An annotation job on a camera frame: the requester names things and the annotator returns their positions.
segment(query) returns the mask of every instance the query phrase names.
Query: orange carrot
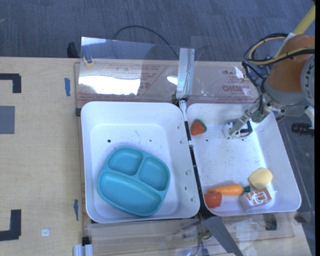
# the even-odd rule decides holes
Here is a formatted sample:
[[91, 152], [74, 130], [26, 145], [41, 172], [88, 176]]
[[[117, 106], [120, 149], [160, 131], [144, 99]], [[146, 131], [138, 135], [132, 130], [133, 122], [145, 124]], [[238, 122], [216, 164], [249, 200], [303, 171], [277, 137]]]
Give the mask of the orange carrot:
[[191, 135], [195, 136], [198, 134], [203, 134], [206, 131], [207, 127], [202, 121], [200, 121], [199, 119], [194, 120], [190, 130]]
[[220, 192], [223, 195], [237, 196], [244, 191], [240, 184], [229, 184], [224, 186], [217, 186], [209, 189], [209, 192]]

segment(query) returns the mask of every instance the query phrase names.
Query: table surface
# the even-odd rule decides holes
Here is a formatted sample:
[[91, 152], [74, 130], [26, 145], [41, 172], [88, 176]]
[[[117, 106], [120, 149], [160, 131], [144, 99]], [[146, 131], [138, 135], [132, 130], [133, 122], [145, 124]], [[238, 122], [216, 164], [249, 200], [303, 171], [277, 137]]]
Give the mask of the table surface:
[[[10, 229], [11, 210], [21, 210], [21, 236], [0, 241], [0, 255], [71, 255], [72, 247], [82, 243], [82, 168], [79, 117], [75, 115], [77, 62], [70, 58], [0, 57], [1, 73], [21, 76], [21, 93], [12, 92], [12, 81], [0, 80], [0, 106], [15, 107], [14, 134], [0, 134], [0, 231]], [[70, 80], [70, 96], [65, 79]], [[239, 238], [236, 242], [244, 255], [270, 255], [270, 250], [274, 252], [271, 255], [311, 255], [302, 226], [291, 218], [285, 223], [292, 235], [253, 241]], [[136, 227], [130, 227], [128, 232], [134, 234]], [[49, 236], [42, 236], [42, 229], [49, 229]], [[193, 248], [197, 242], [191, 240], [188, 246]], [[216, 243], [207, 248], [211, 255], [225, 253]], [[174, 252], [170, 249], [167, 255]], [[165, 254], [155, 251], [143, 255]]]

